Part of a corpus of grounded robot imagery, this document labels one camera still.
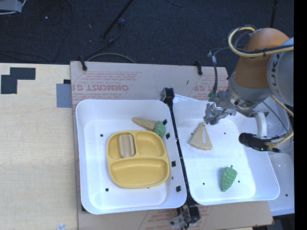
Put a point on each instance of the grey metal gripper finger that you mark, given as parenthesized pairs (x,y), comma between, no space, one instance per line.
(220,115)
(209,112)

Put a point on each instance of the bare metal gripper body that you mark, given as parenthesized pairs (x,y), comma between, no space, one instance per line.
(236,102)

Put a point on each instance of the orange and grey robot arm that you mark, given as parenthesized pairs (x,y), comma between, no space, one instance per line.
(257,61)

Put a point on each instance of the beige cheese wedge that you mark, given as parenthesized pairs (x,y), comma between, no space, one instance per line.
(200,140)

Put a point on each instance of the white plastic tray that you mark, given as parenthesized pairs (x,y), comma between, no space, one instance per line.
(216,157)
(96,176)

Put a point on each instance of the thin black rod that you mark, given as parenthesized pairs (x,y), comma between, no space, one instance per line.
(178,145)

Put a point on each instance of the green ice cream cone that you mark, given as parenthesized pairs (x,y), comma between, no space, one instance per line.
(148,124)

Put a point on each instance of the green grapes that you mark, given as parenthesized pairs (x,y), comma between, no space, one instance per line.
(227,178)

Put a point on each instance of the brown cardboard board red print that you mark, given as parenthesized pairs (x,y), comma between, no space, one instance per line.
(144,80)

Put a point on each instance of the beige bread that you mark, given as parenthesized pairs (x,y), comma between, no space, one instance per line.
(126,145)

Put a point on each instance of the yellow divided plate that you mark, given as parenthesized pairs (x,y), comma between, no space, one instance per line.
(139,169)

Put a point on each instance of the black cylinder on white bracket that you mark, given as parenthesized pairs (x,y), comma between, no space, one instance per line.
(250,141)

